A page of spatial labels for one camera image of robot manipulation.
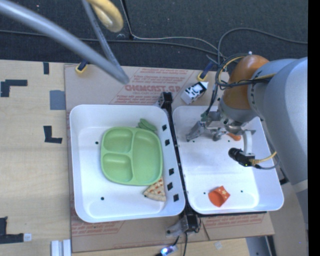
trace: black connector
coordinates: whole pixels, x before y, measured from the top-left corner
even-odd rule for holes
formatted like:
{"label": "black connector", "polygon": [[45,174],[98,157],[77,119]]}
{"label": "black connector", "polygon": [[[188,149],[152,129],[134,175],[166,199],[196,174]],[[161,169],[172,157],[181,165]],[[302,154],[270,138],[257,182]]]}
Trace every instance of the black connector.
{"label": "black connector", "polygon": [[244,167],[252,166],[252,163],[249,160],[255,159],[255,155],[245,155],[241,149],[235,147],[229,149],[228,155]]}

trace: black fabric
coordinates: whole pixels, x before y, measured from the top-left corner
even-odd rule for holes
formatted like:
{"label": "black fabric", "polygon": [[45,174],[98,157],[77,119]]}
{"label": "black fabric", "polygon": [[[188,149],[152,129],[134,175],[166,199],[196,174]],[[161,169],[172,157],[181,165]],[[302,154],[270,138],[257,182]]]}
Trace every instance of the black fabric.
{"label": "black fabric", "polygon": [[[307,0],[124,0],[132,32],[142,38],[195,37],[218,47],[220,38],[237,28],[250,28],[282,38],[308,41]],[[112,0],[124,16],[120,0]],[[96,39],[80,0],[23,0],[23,5],[57,23],[79,38]],[[101,25],[115,57],[122,66],[202,70],[206,52],[197,49],[141,43],[133,40],[127,22],[119,33]],[[0,30],[35,32],[23,24],[0,16]],[[192,39],[172,42],[217,52]],[[87,42],[103,55],[99,42]],[[224,37],[220,51],[226,57],[251,51],[266,59],[299,59],[308,55],[308,45],[287,42],[255,31],[236,30]],[[80,63],[82,58],[47,37],[0,32],[0,59]]]}

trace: cardboard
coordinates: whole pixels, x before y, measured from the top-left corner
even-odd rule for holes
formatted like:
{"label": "cardboard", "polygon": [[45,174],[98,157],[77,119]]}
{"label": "cardboard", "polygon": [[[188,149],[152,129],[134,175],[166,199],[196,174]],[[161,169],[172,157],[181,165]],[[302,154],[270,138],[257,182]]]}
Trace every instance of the cardboard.
{"label": "cardboard", "polygon": [[[179,216],[104,223],[87,223],[77,216],[73,196],[69,114],[72,108],[81,104],[157,105],[161,92],[172,93],[173,111],[186,105],[181,99],[181,93],[198,82],[197,76],[201,70],[125,66],[123,69],[130,82],[123,85],[94,65],[88,65],[81,74],[75,71],[76,66],[67,64],[64,67],[72,252],[171,245],[176,237],[168,236],[166,229],[177,223]],[[211,71],[208,73],[207,93],[194,101],[193,105],[203,106],[210,102],[215,74]],[[228,77],[227,73],[222,73],[224,81]],[[199,233],[189,235],[188,242],[274,234],[267,212],[202,217],[201,225]],[[184,237],[181,237],[178,243],[183,241]]]}

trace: yellow handle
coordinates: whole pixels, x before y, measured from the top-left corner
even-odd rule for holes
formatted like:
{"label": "yellow handle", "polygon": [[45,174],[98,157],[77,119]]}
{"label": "yellow handle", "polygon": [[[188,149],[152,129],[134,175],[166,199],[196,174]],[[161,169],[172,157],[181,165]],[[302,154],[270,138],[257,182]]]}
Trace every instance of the yellow handle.
{"label": "yellow handle", "polygon": [[124,27],[124,20],[118,8],[109,0],[86,0],[91,4],[102,24],[111,32],[119,32]]}

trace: yellow cable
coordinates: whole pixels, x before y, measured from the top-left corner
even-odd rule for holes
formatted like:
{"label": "yellow cable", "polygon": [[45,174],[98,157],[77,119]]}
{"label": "yellow cable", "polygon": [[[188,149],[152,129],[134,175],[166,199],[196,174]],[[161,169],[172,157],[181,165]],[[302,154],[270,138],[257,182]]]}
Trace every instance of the yellow cable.
{"label": "yellow cable", "polygon": [[86,0],[91,4],[102,24],[111,32],[119,32],[124,27],[124,20],[118,8],[109,0]]}
{"label": "yellow cable", "polygon": [[264,161],[267,161],[271,158],[273,158],[275,155],[277,154],[277,152],[273,152],[272,155],[266,157],[266,158],[263,158],[263,159],[249,159],[249,161],[252,163],[253,166],[257,165],[257,164],[260,164],[261,162],[264,162]]}

